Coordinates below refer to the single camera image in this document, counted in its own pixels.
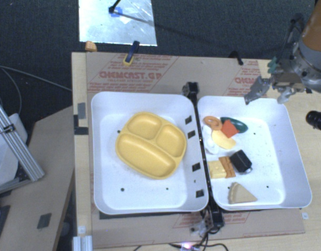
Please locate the beige pizza slice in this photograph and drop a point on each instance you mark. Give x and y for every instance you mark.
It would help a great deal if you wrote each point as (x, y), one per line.
(240, 195)

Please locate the orange waffle biscuit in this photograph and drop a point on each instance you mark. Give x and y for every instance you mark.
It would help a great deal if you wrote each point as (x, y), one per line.
(90, 46)

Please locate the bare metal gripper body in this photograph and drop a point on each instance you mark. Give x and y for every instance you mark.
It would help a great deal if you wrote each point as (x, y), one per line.
(310, 81)

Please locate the white crumpled toy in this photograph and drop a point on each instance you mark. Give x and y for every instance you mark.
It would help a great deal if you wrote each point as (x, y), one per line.
(209, 144)

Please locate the yellow divided plate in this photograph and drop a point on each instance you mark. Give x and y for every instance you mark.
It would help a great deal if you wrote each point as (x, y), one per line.
(147, 150)

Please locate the thin black rod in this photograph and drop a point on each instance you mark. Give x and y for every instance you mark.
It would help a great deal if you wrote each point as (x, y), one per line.
(202, 145)

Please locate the brown cardboard board, red print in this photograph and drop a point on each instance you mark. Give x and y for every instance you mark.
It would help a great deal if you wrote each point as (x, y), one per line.
(155, 72)

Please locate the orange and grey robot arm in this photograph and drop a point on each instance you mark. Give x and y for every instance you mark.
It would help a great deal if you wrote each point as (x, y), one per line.
(316, 20)

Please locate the yellow round slice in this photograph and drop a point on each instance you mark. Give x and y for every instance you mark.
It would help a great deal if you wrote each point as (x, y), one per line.
(223, 141)

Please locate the dark green oval toy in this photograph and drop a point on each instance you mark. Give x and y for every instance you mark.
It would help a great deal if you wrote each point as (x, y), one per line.
(241, 125)

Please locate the orange-red wedge toy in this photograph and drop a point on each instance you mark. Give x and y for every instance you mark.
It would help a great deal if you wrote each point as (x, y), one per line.
(229, 130)

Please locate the orange doughnut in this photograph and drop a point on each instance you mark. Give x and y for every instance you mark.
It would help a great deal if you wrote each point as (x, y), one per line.
(214, 125)

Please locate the yellow cheese block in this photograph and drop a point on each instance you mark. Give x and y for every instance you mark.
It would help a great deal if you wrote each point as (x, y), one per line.
(215, 169)

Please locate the white plastic tray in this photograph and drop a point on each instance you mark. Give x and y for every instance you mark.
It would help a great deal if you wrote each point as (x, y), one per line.
(283, 166)
(110, 192)

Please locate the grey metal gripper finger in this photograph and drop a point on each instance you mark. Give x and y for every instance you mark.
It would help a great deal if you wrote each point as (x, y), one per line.
(257, 89)
(287, 93)

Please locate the black box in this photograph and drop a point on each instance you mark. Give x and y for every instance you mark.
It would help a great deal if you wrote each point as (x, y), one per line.
(240, 161)

